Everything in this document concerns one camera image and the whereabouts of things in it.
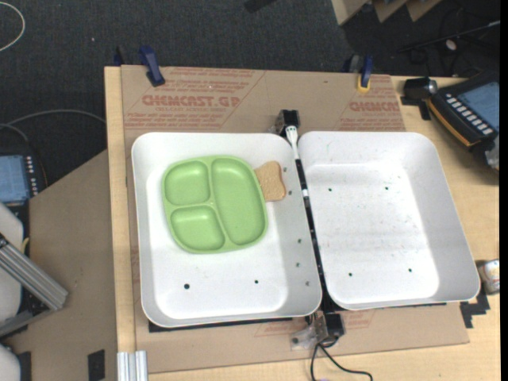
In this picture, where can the brown toy bread slice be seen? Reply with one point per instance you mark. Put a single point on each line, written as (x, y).
(273, 181)

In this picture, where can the green divided plate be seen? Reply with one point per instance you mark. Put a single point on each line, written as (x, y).
(234, 197)

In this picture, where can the thin black and white rod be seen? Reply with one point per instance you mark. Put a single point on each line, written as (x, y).
(307, 205)

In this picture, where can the brown cardboard board red print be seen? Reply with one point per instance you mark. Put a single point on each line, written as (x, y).
(246, 97)

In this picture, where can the white plastic tray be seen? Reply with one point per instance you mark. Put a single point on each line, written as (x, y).
(222, 284)
(377, 228)

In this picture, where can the small white can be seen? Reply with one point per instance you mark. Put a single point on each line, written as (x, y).
(490, 276)

